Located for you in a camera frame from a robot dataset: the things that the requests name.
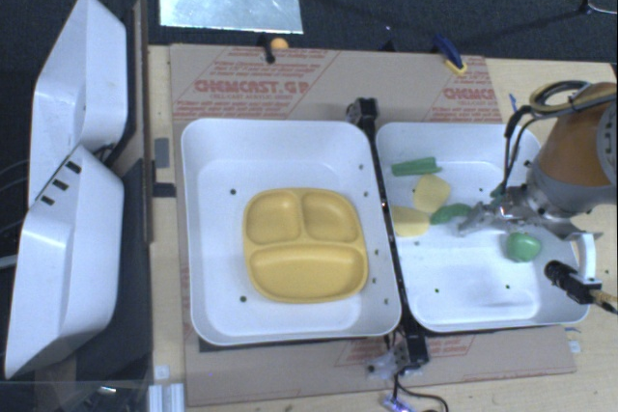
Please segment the brown cardboard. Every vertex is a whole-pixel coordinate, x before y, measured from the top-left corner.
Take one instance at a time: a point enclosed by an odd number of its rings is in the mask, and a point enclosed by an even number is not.
[[[171,97],[183,292],[185,382],[189,406],[295,398],[389,388],[369,379],[367,361],[382,338],[287,343],[200,351],[190,322],[180,136],[204,117],[337,120],[358,97],[379,102],[390,121],[502,122],[482,57],[457,76],[439,55],[261,48],[170,48]],[[575,371],[561,327],[433,337],[431,362],[405,380],[431,385]]]

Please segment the orange ball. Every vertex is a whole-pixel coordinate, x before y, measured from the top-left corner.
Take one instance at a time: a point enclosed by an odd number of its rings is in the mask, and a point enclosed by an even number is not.
[[[288,42],[283,38],[273,38],[270,42],[270,48],[273,50],[282,50],[285,48],[290,48]]]

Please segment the yellow plate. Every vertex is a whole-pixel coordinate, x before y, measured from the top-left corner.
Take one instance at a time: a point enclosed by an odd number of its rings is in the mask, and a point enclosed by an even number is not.
[[[367,249],[354,206],[324,189],[271,189],[242,221],[244,260],[256,290],[279,302],[344,299],[367,281]]]

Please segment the slot hole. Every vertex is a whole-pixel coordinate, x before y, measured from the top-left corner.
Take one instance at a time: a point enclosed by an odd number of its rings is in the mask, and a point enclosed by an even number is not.
[[[75,172],[76,174],[81,174],[81,167],[72,161],[68,161],[67,165],[65,165],[69,170]]]
[[[61,189],[63,191],[66,191],[67,189],[69,189],[69,185],[65,184],[61,180],[54,179],[54,181],[51,182],[51,183],[54,184],[56,187],[58,187],[58,189]]]

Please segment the table surface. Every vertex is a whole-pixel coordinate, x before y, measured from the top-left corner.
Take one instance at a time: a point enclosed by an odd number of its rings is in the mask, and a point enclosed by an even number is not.
[[[552,61],[488,59],[498,104],[503,117],[511,113],[509,94],[526,101],[536,88],[556,80],[584,79],[590,82],[615,81],[610,65]],[[151,46],[150,122],[152,136],[171,135],[169,109],[169,49]],[[544,142],[551,122],[539,123],[533,132]],[[174,167],[162,170],[159,181],[175,182]],[[176,200],[154,200],[154,242],[151,267],[154,318],[154,366],[169,367],[162,383],[182,382],[184,373],[183,325],[178,255]],[[601,231],[597,241],[597,276],[604,288],[616,293],[616,206],[600,206],[591,215],[579,217],[583,229]],[[618,403],[618,318],[592,308],[589,316],[574,325],[570,338],[577,340],[577,372],[553,376],[462,383],[415,389],[444,397],[453,411],[596,411],[612,410]],[[279,399],[190,408],[193,412],[356,412],[383,410],[379,405],[386,392],[366,392],[336,396]],[[418,410],[439,410],[432,400],[404,398]]]

